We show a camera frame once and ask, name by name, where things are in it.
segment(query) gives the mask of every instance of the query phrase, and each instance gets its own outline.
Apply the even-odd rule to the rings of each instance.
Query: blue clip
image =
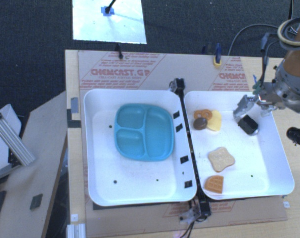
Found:
[[[105,17],[111,17],[111,15],[114,15],[114,14],[115,14],[115,11],[114,11],[113,8],[110,8],[109,13],[106,13],[106,8],[107,8],[107,6],[104,6],[104,7],[101,7],[101,8],[100,8],[101,13],[102,13]]]
[[[219,67],[221,65],[221,46],[220,43],[217,43],[214,57],[214,65]]]

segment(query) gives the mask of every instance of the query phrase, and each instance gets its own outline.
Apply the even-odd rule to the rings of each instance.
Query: black fabric backdrop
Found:
[[[287,20],[290,4],[290,0],[141,1],[147,44],[123,44],[123,50],[199,54],[207,42],[219,42],[223,55],[242,28],[255,23],[279,26]],[[300,0],[295,0],[294,17],[300,17]],[[272,30],[244,31],[231,55],[259,56],[260,39]],[[0,0],[0,108],[11,103],[19,115],[26,115],[64,91],[65,49],[114,47],[73,40],[72,0]],[[279,45],[269,53],[284,54]]]

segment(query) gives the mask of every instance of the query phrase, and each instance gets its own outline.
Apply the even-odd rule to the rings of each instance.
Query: protective paper film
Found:
[[[146,44],[141,0],[73,0],[73,38]]]

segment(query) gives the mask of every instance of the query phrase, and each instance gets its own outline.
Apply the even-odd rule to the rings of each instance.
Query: toy donut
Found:
[[[213,113],[211,113],[211,111],[209,109],[196,110],[194,112],[195,119],[197,119],[199,117],[204,117],[209,121],[212,116],[213,116]]]

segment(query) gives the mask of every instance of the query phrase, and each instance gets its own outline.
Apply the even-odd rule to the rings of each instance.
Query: blue plate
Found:
[[[174,130],[171,115],[149,104],[125,104],[115,119],[115,144],[125,157],[160,161],[173,150]]]

